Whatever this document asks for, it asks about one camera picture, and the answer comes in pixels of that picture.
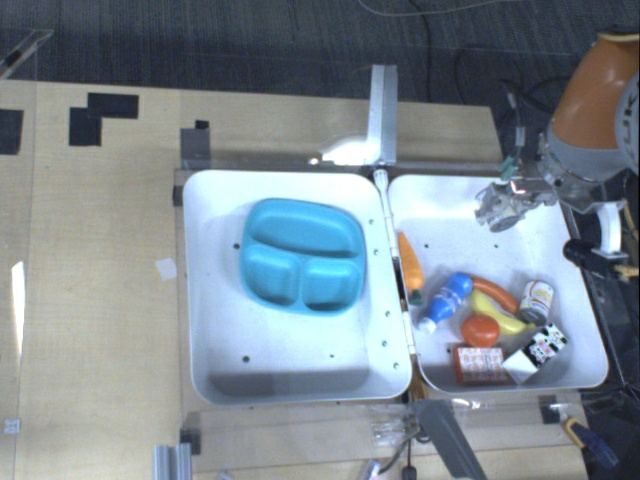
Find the white carton with black print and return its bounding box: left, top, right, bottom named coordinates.
left=500, top=322, right=569, bottom=386

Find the red tomato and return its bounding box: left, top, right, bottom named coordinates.
left=459, top=314, right=502, bottom=349

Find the blue divided plate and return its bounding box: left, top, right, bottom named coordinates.
left=238, top=197, right=367, bottom=318

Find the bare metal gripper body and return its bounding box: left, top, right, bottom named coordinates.
left=499, top=137, right=602, bottom=214

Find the orange sausage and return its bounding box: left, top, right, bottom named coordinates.
left=470, top=275, right=522, bottom=316

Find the white and orange can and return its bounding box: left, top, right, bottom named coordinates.
left=516, top=279, right=556, bottom=326

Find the black cylinder on white bracket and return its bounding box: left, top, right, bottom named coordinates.
left=563, top=201, right=630, bottom=275

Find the blue and white bottle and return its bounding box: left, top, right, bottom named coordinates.
left=417, top=272, right=475, bottom=335

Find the orange carrot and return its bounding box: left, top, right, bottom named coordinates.
left=396, top=230, right=426, bottom=306

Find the white plastic tray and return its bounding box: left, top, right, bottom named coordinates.
left=181, top=169, right=414, bottom=409
left=386, top=173, right=611, bottom=395

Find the yellow banana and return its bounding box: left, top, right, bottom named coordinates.
left=469, top=288, right=537, bottom=337

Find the orange printed carton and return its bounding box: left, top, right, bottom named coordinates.
left=452, top=345, right=515, bottom=386

